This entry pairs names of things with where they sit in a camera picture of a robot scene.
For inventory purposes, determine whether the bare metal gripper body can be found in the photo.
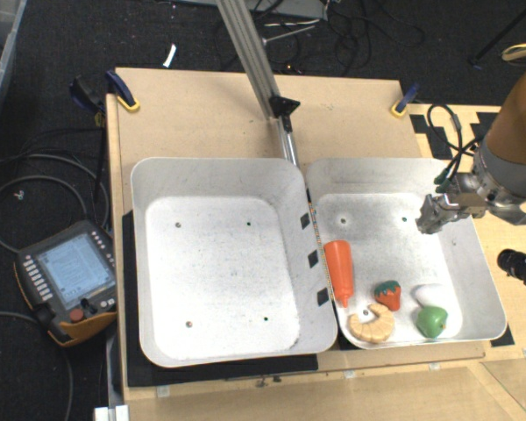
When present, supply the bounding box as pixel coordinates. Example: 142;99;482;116
441;172;526;227

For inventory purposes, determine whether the white toy egg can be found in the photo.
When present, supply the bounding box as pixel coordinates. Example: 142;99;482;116
413;283;453;309

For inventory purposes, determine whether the pale wood board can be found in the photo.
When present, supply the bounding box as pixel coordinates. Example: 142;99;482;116
114;67;487;402

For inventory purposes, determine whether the green toy pepper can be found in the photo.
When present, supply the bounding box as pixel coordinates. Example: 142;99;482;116
416;305;450;339

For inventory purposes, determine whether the thin rod between trays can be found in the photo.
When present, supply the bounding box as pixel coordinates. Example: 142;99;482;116
306;189;337;307

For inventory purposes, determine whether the white plastic tray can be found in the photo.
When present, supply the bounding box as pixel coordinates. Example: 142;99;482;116
130;156;339;369
304;157;508;351

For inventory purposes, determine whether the tan toy croissant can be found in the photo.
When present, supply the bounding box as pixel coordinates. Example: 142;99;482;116
347;302;396;346

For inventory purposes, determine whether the red toy strawberry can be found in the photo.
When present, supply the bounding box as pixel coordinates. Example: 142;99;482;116
373;280;402;313

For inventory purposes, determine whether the orange squeeze bottle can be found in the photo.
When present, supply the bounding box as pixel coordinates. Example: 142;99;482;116
323;239;356;310

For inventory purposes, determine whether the black cylinder on white bracket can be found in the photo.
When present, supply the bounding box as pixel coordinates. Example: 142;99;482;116
496;248;526;290

